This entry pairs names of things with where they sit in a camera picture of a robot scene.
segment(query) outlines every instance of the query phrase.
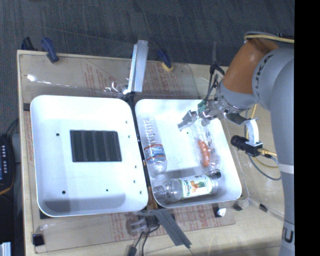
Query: water bottle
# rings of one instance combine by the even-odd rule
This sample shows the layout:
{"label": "water bottle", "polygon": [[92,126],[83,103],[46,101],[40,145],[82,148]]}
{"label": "water bottle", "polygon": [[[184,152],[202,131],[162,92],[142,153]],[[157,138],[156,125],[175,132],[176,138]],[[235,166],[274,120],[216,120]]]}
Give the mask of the water bottle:
{"label": "water bottle", "polygon": [[219,170],[211,170],[200,175],[165,180],[153,188],[154,197],[160,202],[172,204],[180,200],[205,195],[214,195],[219,190]]}
{"label": "water bottle", "polygon": [[151,116],[144,116],[138,120],[140,139],[149,175],[153,178],[164,177],[168,161],[156,120]]}
{"label": "water bottle", "polygon": [[198,119],[190,128],[201,165],[207,170],[220,169],[221,158],[208,127],[203,126],[201,120]]}

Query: dark floor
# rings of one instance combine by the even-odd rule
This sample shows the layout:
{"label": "dark floor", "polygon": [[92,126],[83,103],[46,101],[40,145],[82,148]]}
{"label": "dark floor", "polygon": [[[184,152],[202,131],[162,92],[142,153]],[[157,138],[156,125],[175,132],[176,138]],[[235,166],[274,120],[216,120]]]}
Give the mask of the dark floor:
{"label": "dark floor", "polygon": [[[26,37],[39,51],[49,37],[59,53],[119,58],[145,39],[150,60],[159,47],[172,62],[228,66],[245,32],[295,35],[294,0],[1,0],[0,14],[0,134],[13,124],[9,137],[19,132],[16,52]],[[14,182],[0,196],[0,243],[21,246],[19,171]]]}

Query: robotic arm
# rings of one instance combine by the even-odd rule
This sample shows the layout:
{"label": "robotic arm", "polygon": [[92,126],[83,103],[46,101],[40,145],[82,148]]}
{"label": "robotic arm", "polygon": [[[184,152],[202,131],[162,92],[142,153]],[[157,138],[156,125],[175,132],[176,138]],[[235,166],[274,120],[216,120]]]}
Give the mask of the robotic arm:
{"label": "robotic arm", "polygon": [[[247,39],[227,72],[222,74],[222,80],[213,85],[214,97],[209,99],[209,90],[207,97],[198,105],[197,112],[189,111],[178,127],[182,130],[192,125],[197,115],[202,119],[203,126],[215,118],[226,118],[237,125],[247,125],[249,140],[234,136],[231,144],[255,157],[260,154],[257,149],[262,147],[256,132],[258,127],[255,120],[246,119],[240,113],[256,103],[270,111],[284,194],[284,224],[279,255],[294,256],[294,50],[280,48],[272,36],[267,34],[264,38],[263,34],[258,34]],[[211,66],[211,78],[216,68],[219,67]]]}

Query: black rectangle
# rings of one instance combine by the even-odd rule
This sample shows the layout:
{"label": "black rectangle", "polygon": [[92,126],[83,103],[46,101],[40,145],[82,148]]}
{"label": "black rectangle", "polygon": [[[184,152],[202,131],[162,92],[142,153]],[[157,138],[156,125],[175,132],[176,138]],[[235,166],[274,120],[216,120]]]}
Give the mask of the black rectangle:
{"label": "black rectangle", "polygon": [[70,130],[73,162],[121,162],[119,137],[110,130]]}

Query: bin containing bottles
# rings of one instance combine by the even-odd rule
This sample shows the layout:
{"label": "bin containing bottles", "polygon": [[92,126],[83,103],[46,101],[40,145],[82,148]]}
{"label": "bin containing bottles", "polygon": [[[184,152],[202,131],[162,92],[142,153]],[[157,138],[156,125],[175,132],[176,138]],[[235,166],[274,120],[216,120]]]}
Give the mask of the bin containing bottles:
{"label": "bin containing bottles", "polygon": [[135,105],[139,136],[153,196],[166,208],[238,199],[242,187],[218,119],[178,123],[199,100],[142,99]]}

